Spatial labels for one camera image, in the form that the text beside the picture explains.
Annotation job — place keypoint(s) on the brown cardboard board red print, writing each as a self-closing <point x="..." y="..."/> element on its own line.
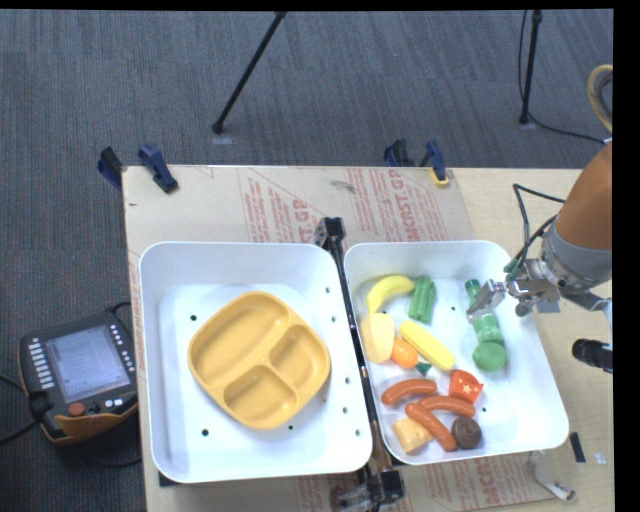
<point x="280" y="205"/>

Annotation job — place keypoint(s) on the yellow banana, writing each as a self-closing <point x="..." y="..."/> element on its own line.
<point x="382" y="290"/>

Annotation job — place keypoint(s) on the green bottle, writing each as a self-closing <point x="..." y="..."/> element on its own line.
<point x="489" y="345"/>

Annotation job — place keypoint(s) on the orange carrot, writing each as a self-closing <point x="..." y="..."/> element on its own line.
<point x="403" y="353"/>

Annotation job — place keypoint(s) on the yellow divided plate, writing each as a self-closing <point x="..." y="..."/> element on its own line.
<point x="250" y="350"/>

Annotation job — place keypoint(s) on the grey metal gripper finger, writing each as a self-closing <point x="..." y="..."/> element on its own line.
<point x="524" y="307"/>
<point x="487" y="299"/>

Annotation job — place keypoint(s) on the black tripod leg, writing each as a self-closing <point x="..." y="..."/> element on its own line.
<point x="530" y="65"/>
<point x="250" y="70"/>

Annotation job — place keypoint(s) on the red wedge with yellow star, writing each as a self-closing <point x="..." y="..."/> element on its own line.
<point x="465" y="387"/>

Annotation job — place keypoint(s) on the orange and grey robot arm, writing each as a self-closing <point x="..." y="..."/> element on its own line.
<point x="587" y="215"/>

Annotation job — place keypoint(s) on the white plastic tray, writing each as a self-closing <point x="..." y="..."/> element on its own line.
<point x="170" y="360"/>
<point x="525" y="390"/>

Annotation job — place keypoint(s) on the yellow corn cob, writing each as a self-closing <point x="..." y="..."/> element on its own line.
<point x="427" y="345"/>

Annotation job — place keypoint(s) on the orange sausage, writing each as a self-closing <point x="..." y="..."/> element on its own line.
<point x="409" y="390"/>
<point x="447" y="404"/>
<point x="431" y="426"/>

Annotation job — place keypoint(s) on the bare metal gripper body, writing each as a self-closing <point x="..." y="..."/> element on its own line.
<point x="537" y="287"/>

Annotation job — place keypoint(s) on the yellow cheese wedge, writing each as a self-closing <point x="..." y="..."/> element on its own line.
<point x="411" y="436"/>

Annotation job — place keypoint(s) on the green asparagus bundle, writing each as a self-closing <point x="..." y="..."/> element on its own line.
<point x="422" y="300"/>

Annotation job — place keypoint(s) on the thin black and white rod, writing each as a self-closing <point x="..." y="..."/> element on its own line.
<point x="356" y="330"/>

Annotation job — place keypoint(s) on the pale yellow potato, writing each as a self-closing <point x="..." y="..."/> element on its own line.
<point x="377" y="337"/>

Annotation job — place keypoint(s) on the black cylinder on white bracket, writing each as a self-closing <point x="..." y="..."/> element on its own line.
<point x="592" y="352"/>

